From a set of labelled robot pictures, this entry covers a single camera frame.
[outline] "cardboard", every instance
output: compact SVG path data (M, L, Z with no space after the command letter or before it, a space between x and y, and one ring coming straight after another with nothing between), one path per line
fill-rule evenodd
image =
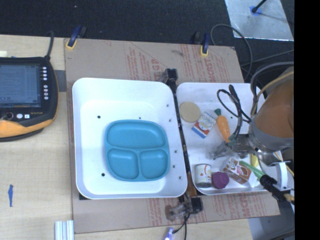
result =
M177 198L89 200L80 196L75 179L74 82L84 77L158 81L165 69L177 69L178 84L243 83L238 58L232 47L210 46L207 57L200 56L200 47L193 44L78 39L73 50L64 49L72 209L76 234L180 225L183 222L169 221L165 215L167 206L179 204ZM266 191L203 195L201 199L203 211L192 215L188 223L280 214L277 201Z

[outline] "wooden table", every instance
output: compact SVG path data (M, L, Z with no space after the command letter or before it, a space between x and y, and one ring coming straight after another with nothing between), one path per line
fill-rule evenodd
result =
M0 35L0 51L8 57L43 57L49 37ZM51 52L55 70L65 70L64 38L55 38ZM67 95L59 93L53 124L41 133L0 142L0 239L54 239L56 221L73 219L67 118ZM13 185L12 207L8 190ZM76 240L160 240L166 226L76 234ZM174 235L184 239L184 229ZM252 239L247 219L187 225L187 239Z

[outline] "white can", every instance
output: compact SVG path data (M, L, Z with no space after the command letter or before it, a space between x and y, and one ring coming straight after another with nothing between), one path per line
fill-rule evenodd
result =
M202 163L195 166L195 185L199 188L212 187L210 164Z

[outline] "round cookie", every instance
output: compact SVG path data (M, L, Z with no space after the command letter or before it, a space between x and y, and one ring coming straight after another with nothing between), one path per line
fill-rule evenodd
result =
M201 111L200 108L193 102L183 102L180 105L180 116L183 120L193 123L200 118Z

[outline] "toy carrot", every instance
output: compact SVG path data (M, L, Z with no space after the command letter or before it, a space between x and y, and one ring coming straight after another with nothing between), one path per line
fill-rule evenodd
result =
M230 128L227 118L221 114L221 109L217 108L214 111L217 114L216 124L218 125L219 131L222 134L223 139L228 143L230 142Z

